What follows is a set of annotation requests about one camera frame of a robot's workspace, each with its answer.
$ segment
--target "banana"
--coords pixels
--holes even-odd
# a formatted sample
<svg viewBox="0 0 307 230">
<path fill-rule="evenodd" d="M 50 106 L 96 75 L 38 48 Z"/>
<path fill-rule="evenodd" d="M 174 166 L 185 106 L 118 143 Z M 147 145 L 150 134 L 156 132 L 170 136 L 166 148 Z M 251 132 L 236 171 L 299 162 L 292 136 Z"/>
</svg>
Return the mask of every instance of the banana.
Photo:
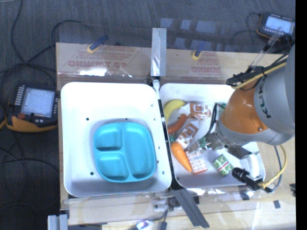
<svg viewBox="0 0 307 230">
<path fill-rule="evenodd" d="M 179 100 L 179 99 L 171 100 L 168 103 L 166 103 L 164 107 L 164 117 L 165 117 L 166 124 L 168 123 L 168 119 L 171 116 L 172 112 L 184 106 L 185 104 L 186 103 L 184 101 Z"/>
</svg>

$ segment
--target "small box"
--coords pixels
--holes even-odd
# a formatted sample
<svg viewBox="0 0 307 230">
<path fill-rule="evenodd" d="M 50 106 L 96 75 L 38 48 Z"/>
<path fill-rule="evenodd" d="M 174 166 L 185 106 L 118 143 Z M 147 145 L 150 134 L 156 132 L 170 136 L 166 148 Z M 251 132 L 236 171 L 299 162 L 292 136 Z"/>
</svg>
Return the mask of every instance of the small box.
<svg viewBox="0 0 307 230">
<path fill-rule="evenodd" d="M 198 174 L 208 170 L 207 165 L 205 163 L 205 159 L 202 157 L 200 151 L 192 153 L 186 151 L 186 154 L 192 168 L 192 174 Z"/>
<path fill-rule="evenodd" d="M 212 164 L 222 176 L 229 174 L 234 168 L 223 154 L 215 159 Z"/>
</svg>

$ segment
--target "black connector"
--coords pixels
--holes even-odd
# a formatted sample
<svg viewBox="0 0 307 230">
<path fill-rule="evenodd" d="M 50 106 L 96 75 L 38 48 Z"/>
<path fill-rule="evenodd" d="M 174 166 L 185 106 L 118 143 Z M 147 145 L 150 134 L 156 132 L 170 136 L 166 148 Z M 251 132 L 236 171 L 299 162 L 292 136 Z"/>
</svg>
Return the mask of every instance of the black connector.
<svg viewBox="0 0 307 230">
<path fill-rule="evenodd" d="M 259 183 L 263 181 L 262 177 L 258 176 L 253 178 L 249 175 L 249 172 L 241 168 L 234 168 L 232 170 L 232 176 L 238 179 L 240 182 L 245 183 L 246 186 L 253 191 L 260 189 L 261 187 Z"/>
<path fill-rule="evenodd" d="M 166 230 L 167 227 L 167 222 L 166 221 L 162 221 L 160 224 L 160 229 L 159 230 Z"/>
</svg>

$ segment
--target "toy carrot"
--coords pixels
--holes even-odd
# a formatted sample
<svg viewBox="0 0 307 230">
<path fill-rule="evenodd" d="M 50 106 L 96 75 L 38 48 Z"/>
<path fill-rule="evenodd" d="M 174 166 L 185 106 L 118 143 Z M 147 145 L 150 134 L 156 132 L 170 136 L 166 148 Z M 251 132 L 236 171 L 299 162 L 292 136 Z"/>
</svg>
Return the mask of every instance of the toy carrot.
<svg viewBox="0 0 307 230">
<path fill-rule="evenodd" d="M 191 165 L 189 163 L 188 157 L 184 152 L 182 146 L 178 142 L 173 142 L 171 145 L 171 151 L 175 158 L 185 167 L 189 172 L 192 172 Z"/>
</svg>

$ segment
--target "yellow cable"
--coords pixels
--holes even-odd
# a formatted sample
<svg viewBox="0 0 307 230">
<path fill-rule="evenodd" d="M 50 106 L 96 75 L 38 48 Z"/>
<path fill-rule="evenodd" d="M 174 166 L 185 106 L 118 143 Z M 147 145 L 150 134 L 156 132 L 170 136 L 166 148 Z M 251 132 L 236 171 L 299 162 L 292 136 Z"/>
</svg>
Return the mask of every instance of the yellow cable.
<svg viewBox="0 0 307 230">
<path fill-rule="evenodd" d="M 259 183 L 259 186 L 261 186 L 263 189 L 266 188 L 268 185 L 270 185 L 273 181 L 275 181 L 284 172 L 284 170 L 285 170 L 285 168 L 287 166 L 288 158 L 287 158 L 286 151 L 285 151 L 285 149 L 284 149 L 284 147 L 282 145 L 279 145 L 279 146 L 282 148 L 283 154 L 284 154 L 284 164 L 283 164 L 283 167 L 281 168 L 281 170 L 272 179 L 270 179 L 267 182 L 260 182 Z"/>
<path fill-rule="evenodd" d="M 251 79 L 249 79 L 249 80 L 243 82 L 243 83 L 240 84 L 240 85 L 232 86 L 232 88 L 235 89 L 235 90 L 236 90 L 236 89 L 240 89 L 240 88 L 244 87 L 245 85 L 247 85 L 247 84 L 253 82 L 254 80 L 263 77 L 263 75 L 266 75 L 266 74 L 268 74 L 268 73 L 270 73 L 270 72 L 272 72 L 272 71 L 274 71 L 274 70 L 277 70 L 277 69 L 279 69 L 279 68 L 281 68 L 281 67 L 283 67 L 283 66 L 285 66 L 285 65 L 286 65 L 286 62 L 285 62 L 285 63 L 282 63 L 282 64 L 280 64 L 280 65 L 277 65 L 276 67 L 273 67 L 273 68 L 271 68 L 271 69 L 269 69 L 269 70 L 267 70 L 267 71 L 264 71 L 263 73 L 260 73 L 260 74 L 256 75 L 255 77 L 253 77 L 253 78 L 251 78 Z"/>
</svg>

